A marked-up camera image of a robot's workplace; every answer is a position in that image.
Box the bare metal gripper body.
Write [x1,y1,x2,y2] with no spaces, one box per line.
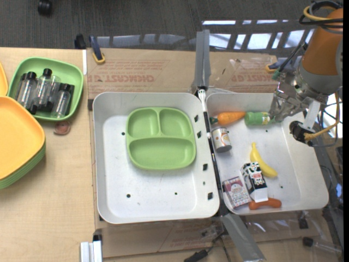
[275,76,329,111]

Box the green bottle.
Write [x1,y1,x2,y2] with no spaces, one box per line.
[244,111,276,127]

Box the orange carrot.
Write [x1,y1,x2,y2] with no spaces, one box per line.
[209,111,247,126]

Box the white plastic tray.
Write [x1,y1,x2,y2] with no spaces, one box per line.
[204,92,330,216]
[92,91,221,225]

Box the yellow banana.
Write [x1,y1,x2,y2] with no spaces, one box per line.
[249,142,279,178]

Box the small silver and orange can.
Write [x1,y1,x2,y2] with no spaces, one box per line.
[211,127,233,153]

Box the black and white cow carton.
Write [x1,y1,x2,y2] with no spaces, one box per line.
[239,162,269,204]

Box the orange sausage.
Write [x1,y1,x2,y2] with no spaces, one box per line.
[248,197,282,211]

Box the pink and white packet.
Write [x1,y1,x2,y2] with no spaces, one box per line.
[221,176,252,210]

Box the brown cardboard board red print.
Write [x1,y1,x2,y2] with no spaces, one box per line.
[86,47,329,259]

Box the green divided plate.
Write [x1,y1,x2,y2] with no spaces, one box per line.
[125,106,197,171]

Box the green square plate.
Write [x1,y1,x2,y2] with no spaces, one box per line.
[7,56,85,122]

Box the yellow plate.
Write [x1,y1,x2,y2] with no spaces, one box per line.
[0,96,46,181]
[0,61,9,97]

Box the black cylinder on white bracket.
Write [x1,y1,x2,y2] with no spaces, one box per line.
[288,100,322,147]

